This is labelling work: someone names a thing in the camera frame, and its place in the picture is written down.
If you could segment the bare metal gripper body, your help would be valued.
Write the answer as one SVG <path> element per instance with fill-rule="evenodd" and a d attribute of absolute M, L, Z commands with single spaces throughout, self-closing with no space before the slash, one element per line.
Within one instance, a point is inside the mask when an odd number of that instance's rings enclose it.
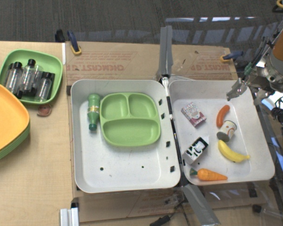
<path fill-rule="evenodd" d="M 256 65 L 246 67 L 246 84 L 268 92 L 283 93 L 283 61 L 279 59 L 261 59 Z"/>

